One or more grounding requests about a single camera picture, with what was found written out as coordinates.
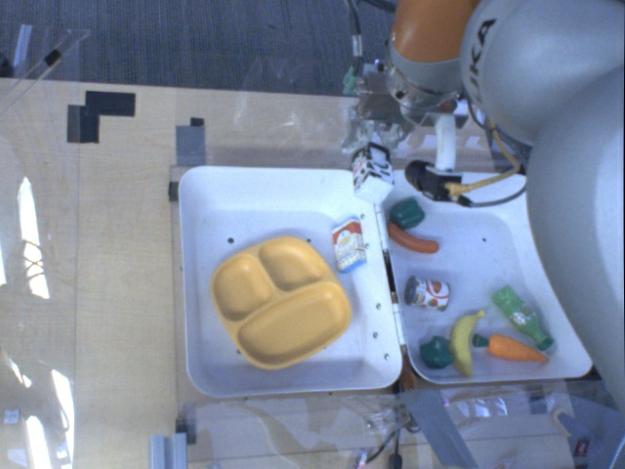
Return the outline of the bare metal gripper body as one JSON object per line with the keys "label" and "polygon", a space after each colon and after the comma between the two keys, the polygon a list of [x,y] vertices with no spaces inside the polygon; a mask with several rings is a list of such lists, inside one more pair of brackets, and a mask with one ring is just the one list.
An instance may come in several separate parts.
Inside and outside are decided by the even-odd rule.
{"label": "bare metal gripper body", "polygon": [[383,63],[365,64],[354,86],[357,100],[353,120],[358,123],[433,126],[439,116],[453,114],[459,106],[457,95],[433,107],[419,109],[408,106],[408,97],[398,101],[388,92]]}

